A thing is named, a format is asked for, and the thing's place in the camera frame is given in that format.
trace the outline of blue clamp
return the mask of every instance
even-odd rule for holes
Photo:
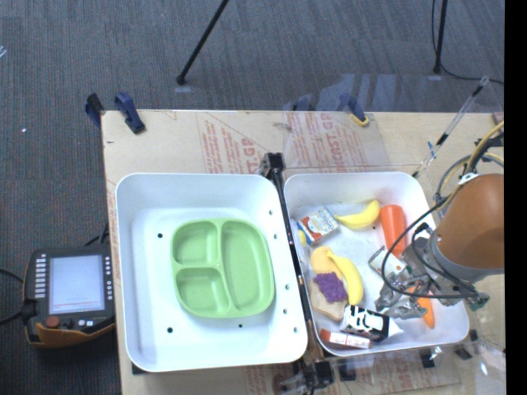
[[[366,117],[364,114],[364,111],[362,110],[361,105],[359,102],[353,98],[352,96],[348,95],[346,92],[344,92],[342,95],[338,97],[340,99],[340,106],[348,107],[350,111],[352,112],[350,114],[350,118],[357,123],[362,128],[366,126],[370,120]]]
[[[128,95],[126,92],[119,92],[117,96],[115,96],[115,103],[117,104],[119,111],[122,111],[126,114],[127,118],[124,120],[124,122],[128,125],[132,132],[141,132],[145,128],[144,123],[139,118],[138,111],[135,109],[135,105],[133,104],[133,100],[130,95]]]
[[[100,128],[100,113],[101,111],[104,111],[105,109],[100,103],[99,97],[97,96],[97,94],[91,94],[90,96],[88,96],[88,99],[86,100],[85,110],[90,120],[98,128]]]

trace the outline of gray carpet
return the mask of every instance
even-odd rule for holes
[[[0,0],[0,267],[23,276],[41,247],[73,247],[106,221],[100,130],[127,91],[138,109],[504,109],[505,0],[230,0],[182,86],[175,81],[221,0]],[[432,25],[432,8],[434,22]],[[0,317],[21,285],[0,274]],[[0,327],[0,392],[120,393],[116,337],[42,351],[20,320]]]

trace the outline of table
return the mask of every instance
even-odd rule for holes
[[[373,165],[374,169],[389,166],[411,174],[427,154],[427,143],[435,142],[455,116],[455,113],[371,113],[367,114],[369,125],[361,128],[342,112],[167,109],[138,110],[138,113],[146,126],[138,134],[126,126],[123,113],[105,111],[101,115],[119,366],[123,393],[127,395],[272,394],[276,393],[277,377],[288,376],[291,367],[266,365],[169,374],[133,373],[124,341],[115,213],[115,189],[124,176],[135,172],[250,174],[255,172],[266,152],[284,153],[287,168],[299,171],[315,167],[324,172],[324,165],[329,162],[333,166],[330,170]],[[494,126],[491,114],[464,116],[423,175],[428,201],[441,175],[460,157],[470,154],[474,142]],[[503,156],[502,147],[492,148],[492,151]],[[499,166],[487,164],[490,165],[485,165],[480,172],[502,172]],[[505,356],[501,353],[505,347],[505,277],[490,276],[480,281],[477,288],[491,296],[483,309],[469,313],[471,329],[477,330],[478,341],[484,342],[482,345],[467,341],[454,347],[458,355],[444,349],[444,360],[437,362],[432,371],[414,367],[415,361],[409,358],[399,364],[389,359],[380,360],[378,364],[365,361],[355,380],[338,381],[319,393],[394,393],[414,389],[418,390],[413,393],[442,394],[452,390],[505,393]],[[463,352],[465,357],[472,359],[461,360]],[[486,374],[482,373],[483,364]]]

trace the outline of robotic hand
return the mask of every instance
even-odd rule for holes
[[[385,313],[394,318],[422,317],[427,310],[419,297],[437,298],[444,305],[465,300],[474,311],[483,307],[489,296],[477,292],[474,282],[504,272],[504,191],[503,174],[466,174],[441,204],[448,210],[437,228],[423,223],[416,229],[397,259],[402,271],[385,273],[385,257],[378,311],[388,308]],[[429,237],[416,238],[424,230]]]

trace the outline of transparent plastic sheet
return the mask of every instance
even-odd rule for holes
[[[287,125],[283,133],[286,179],[296,174],[373,171],[412,174],[417,170],[418,163],[390,164],[375,124],[375,114],[370,111],[430,112],[432,116],[440,112],[433,108],[433,101],[439,95],[444,97],[447,90],[457,86],[459,81],[443,77],[377,77],[375,91],[372,92],[372,80],[368,75],[343,75],[341,82],[322,90],[318,95],[304,95],[284,105],[283,122]],[[469,96],[469,88],[473,88],[473,84],[467,87],[465,98]],[[497,122],[502,119],[503,108],[494,91],[494,85],[487,84],[468,112],[496,114]],[[363,104],[362,108],[370,120],[368,127],[350,121],[356,119],[351,117],[353,114],[349,109],[339,104],[339,96],[343,92],[351,93]],[[449,111],[457,112],[463,103],[464,98],[460,97],[455,109]],[[454,144],[446,142],[447,149],[442,155],[454,165],[460,157],[470,155],[476,143],[467,138],[467,152],[461,153],[457,151],[458,148],[452,147]],[[502,157],[502,149],[497,152]],[[427,148],[423,147],[423,159],[426,155]],[[503,165],[485,160],[478,165],[478,172],[503,173]],[[441,188],[444,194],[448,194],[457,184],[455,177]],[[435,197],[444,178],[445,171],[438,169],[433,162],[417,178],[430,207],[436,202]],[[433,215],[438,224],[441,215],[437,212]],[[330,356],[329,362],[340,391],[354,394],[416,390],[413,393],[506,393],[505,275],[488,276],[475,283],[475,286],[478,291],[491,297],[475,312],[465,306],[470,329],[465,339],[455,344],[415,350],[348,358]],[[329,387],[319,392],[330,394],[333,389]]]

